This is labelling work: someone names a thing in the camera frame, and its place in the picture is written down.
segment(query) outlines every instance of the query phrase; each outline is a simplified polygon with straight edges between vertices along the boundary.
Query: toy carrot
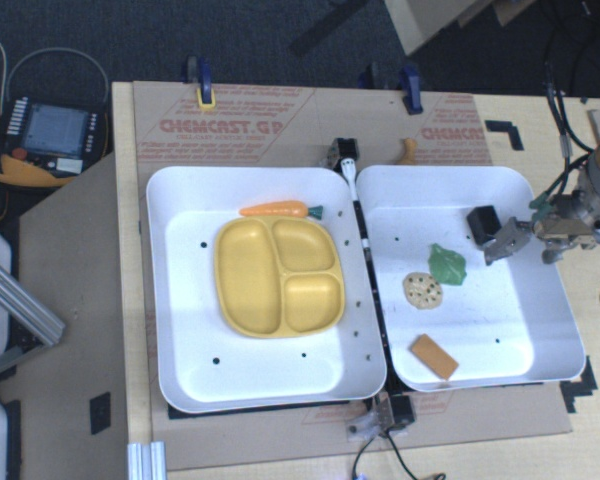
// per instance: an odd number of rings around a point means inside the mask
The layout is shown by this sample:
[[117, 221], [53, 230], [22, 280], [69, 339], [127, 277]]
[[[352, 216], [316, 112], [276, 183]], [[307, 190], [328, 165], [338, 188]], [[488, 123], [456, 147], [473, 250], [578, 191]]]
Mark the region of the toy carrot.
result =
[[322, 206], [307, 207], [301, 201], [278, 201], [274, 203], [263, 203], [249, 206], [240, 210], [243, 217], [254, 217], [262, 215], [277, 215], [287, 217], [307, 217], [322, 219]]

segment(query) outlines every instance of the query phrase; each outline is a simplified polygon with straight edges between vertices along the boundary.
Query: blue clamp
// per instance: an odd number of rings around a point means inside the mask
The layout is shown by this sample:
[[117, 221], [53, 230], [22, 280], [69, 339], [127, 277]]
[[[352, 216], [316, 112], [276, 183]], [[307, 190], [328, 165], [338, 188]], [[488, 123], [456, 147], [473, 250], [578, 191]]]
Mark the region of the blue clamp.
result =
[[190, 55], [187, 57], [183, 66], [182, 81], [184, 83], [193, 83], [198, 81], [198, 104], [203, 110], [209, 110], [216, 107], [216, 96], [211, 86], [211, 67], [204, 57]]
[[400, 70], [400, 87], [405, 92], [402, 102], [409, 114], [422, 114], [420, 102], [420, 75], [413, 66], [405, 66]]

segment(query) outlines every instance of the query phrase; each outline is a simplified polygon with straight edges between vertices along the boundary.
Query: screen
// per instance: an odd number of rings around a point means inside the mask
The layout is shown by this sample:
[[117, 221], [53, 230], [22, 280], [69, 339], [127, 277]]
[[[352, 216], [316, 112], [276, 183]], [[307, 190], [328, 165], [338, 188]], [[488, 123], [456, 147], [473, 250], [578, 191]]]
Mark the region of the screen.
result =
[[32, 153], [80, 157], [89, 113], [35, 103], [22, 147]]

